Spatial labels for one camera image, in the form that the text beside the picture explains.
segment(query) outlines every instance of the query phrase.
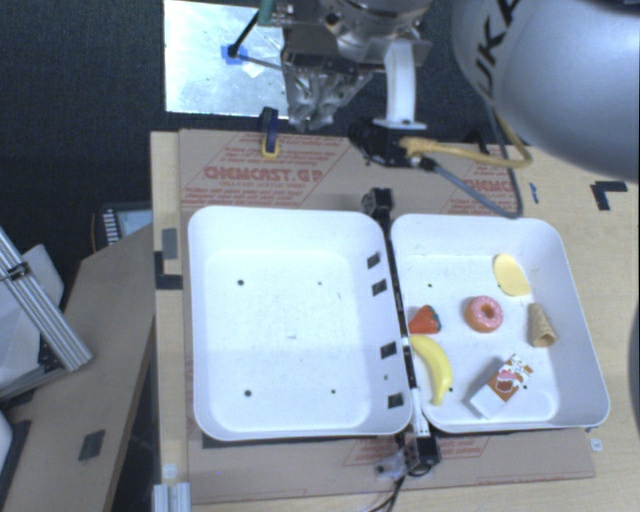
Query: yellow cheese slice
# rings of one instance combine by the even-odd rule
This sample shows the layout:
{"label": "yellow cheese slice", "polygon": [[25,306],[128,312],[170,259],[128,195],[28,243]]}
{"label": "yellow cheese slice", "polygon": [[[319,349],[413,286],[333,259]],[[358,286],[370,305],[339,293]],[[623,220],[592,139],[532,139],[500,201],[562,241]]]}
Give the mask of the yellow cheese slice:
{"label": "yellow cheese slice", "polygon": [[498,286],[507,295],[531,293],[531,286],[518,262],[510,254],[498,254],[493,260],[493,274]]}

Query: metal frame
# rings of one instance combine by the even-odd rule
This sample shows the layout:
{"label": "metal frame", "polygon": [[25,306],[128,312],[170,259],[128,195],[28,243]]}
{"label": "metal frame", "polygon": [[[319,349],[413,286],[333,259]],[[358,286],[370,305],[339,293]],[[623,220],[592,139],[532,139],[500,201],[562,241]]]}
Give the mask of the metal frame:
{"label": "metal frame", "polygon": [[[93,356],[67,324],[62,312],[53,303],[7,234],[0,227],[0,283],[4,283],[42,337],[56,355],[64,370],[74,371]],[[0,400],[10,398],[37,386],[59,371],[35,371],[0,389]]]}

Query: toy donut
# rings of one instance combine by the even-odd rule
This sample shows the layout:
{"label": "toy donut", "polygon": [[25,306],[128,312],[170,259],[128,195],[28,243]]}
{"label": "toy donut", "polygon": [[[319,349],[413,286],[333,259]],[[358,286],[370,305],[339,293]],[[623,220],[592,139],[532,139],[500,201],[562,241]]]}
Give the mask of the toy donut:
{"label": "toy donut", "polygon": [[464,311],[464,319],[478,332],[493,332],[502,325],[504,313],[496,300],[481,295],[469,301]]}

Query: metal plate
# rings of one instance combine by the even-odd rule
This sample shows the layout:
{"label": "metal plate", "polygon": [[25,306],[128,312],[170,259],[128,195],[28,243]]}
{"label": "metal plate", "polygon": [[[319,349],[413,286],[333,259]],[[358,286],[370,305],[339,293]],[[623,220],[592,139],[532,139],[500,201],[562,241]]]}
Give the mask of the metal plate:
{"label": "metal plate", "polygon": [[[165,84],[169,112],[258,116],[263,107],[287,112],[280,71],[225,59],[255,9],[165,0]],[[282,31],[255,27],[240,53],[280,65]]]}

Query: white plastic tray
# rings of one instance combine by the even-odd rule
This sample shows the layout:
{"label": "white plastic tray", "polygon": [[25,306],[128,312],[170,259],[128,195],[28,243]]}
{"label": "white plastic tray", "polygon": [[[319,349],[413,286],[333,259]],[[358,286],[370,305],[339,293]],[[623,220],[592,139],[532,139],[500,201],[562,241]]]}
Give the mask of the white plastic tray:
{"label": "white plastic tray", "polygon": [[398,317],[372,219],[212,206],[188,232],[194,410],[205,433],[382,435],[407,425]]}
{"label": "white plastic tray", "polygon": [[[453,368],[452,392],[442,406],[431,400],[423,362],[414,357],[422,409],[436,427],[452,433],[594,426],[609,412],[609,397],[558,233],[534,219],[405,215],[392,239],[407,319],[429,304],[442,331],[433,338]],[[492,262],[511,254],[524,270],[532,294],[510,297],[497,286]],[[490,334],[464,321],[469,298],[489,295],[504,311]],[[534,348],[527,340],[527,305],[538,302],[558,340]],[[490,420],[469,404],[471,396],[513,354],[534,370],[527,389],[516,393]]]}

